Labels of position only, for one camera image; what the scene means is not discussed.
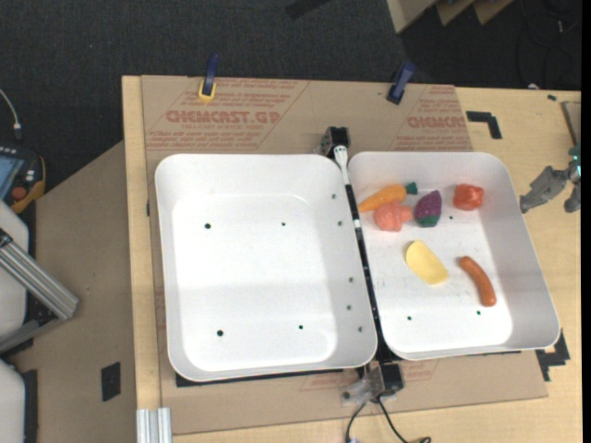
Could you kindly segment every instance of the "wooden table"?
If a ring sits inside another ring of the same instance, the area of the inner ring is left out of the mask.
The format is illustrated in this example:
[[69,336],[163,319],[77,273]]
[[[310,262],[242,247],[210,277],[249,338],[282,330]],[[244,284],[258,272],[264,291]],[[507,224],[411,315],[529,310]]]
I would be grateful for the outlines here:
[[[123,77],[122,89],[137,407],[156,409],[162,405],[162,396],[151,235],[146,217],[148,188],[140,78]],[[550,92],[541,90],[458,88],[457,94],[464,111],[491,112],[497,117],[502,140],[492,139],[487,125],[482,123],[468,124],[470,138],[474,150],[494,154],[505,163],[516,192],[527,192],[529,183],[545,166],[562,169],[568,165],[571,160],[568,149],[573,142],[560,103],[579,102],[580,92],[551,92],[557,100],[549,98]],[[549,204],[525,215],[571,354],[566,366],[551,369],[549,397],[396,414],[394,422],[403,435],[430,435],[436,443],[582,441],[581,216],[580,210],[572,214],[564,212],[562,203],[569,194],[567,188]],[[175,443],[341,442],[346,424],[345,420],[331,420],[267,426],[175,437]],[[395,441],[380,416],[359,418],[354,433],[361,441]]]

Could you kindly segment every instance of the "empty white tray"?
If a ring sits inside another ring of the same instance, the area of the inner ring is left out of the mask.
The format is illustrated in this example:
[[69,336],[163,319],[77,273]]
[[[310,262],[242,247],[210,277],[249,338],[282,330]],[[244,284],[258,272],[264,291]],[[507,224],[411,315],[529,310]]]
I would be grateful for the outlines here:
[[211,381],[372,359],[368,290],[334,162],[176,154],[155,185],[178,374]]
[[[362,152],[349,162],[358,201],[391,184],[415,182],[414,206],[438,189],[439,223],[423,228],[405,223],[383,232],[373,214],[361,214],[384,339],[405,359],[508,352],[551,346],[559,321],[527,231],[511,177],[501,161],[480,152]],[[457,184],[481,186],[484,203],[472,211],[452,204]],[[421,240],[449,271],[442,285],[419,279],[404,252]],[[490,277],[497,304],[480,304],[476,286],[457,264],[470,256]]]

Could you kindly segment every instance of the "orange object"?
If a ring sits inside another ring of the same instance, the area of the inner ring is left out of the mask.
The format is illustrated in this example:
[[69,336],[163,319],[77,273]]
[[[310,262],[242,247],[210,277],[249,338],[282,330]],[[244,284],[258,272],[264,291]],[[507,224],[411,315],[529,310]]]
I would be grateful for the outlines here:
[[460,210],[475,210],[482,205],[482,197],[482,187],[459,184],[453,194],[453,206]]
[[385,203],[394,202],[398,200],[402,202],[406,197],[406,189],[400,184],[394,184],[393,186],[387,186],[379,190],[372,196],[366,198],[359,204],[359,212],[375,210],[380,205]]
[[484,306],[493,306],[497,303],[497,295],[492,288],[492,283],[488,278],[487,273],[480,267],[480,265],[469,256],[460,258],[460,268],[468,273],[468,275],[475,282],[478,291],[480,292],[480,301]]
[[407,205],[394,200],[377,207],[373,212],[373,219],[382,230],[400,232],[403,223],[413,219],[413,211]]

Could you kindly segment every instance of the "cardboard sheet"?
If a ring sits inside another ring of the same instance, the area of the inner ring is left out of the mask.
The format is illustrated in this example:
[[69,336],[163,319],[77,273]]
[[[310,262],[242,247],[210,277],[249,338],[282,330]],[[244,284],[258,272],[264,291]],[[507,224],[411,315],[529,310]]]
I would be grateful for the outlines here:
[[[364,150],[472,150],[452,86],[408,84],[403,101],[386,100],[388,83],[217,79],[205,103],[200,78],[144,76],[160,379],[175,434],[278,425],[350,416],[341,403],[355,370],[178,387],[166,351],[165,303],[153,175],[177,152],[314,152],[329,126],[346,126],[349,154]],[[392,412],[547,395],[536,354],[506,353],[401,362],[406,387]],[[376,409],[366,409],[366,413]]]

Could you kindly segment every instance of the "red tomato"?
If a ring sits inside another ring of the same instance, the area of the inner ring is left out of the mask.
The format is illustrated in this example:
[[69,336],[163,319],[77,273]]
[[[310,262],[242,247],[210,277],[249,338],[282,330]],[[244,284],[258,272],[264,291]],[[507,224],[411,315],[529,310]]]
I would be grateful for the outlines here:
[[482,187],[459,184],[453,195],[453,206],[460,210],[475,210],[482,205],[482,197]]

